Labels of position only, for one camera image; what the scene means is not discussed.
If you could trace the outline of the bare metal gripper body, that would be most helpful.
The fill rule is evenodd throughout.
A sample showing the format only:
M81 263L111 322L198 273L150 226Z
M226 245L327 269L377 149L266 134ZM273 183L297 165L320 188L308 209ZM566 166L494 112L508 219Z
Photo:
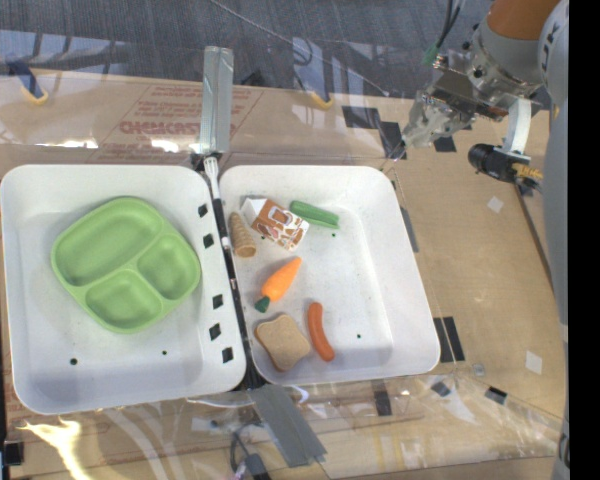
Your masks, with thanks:
M536 114L541 87L537 40L512 39L493 31L476 31L460 49L440 52L434 75L424 90L427 103L445 105L462 116L502 119L518 99Z

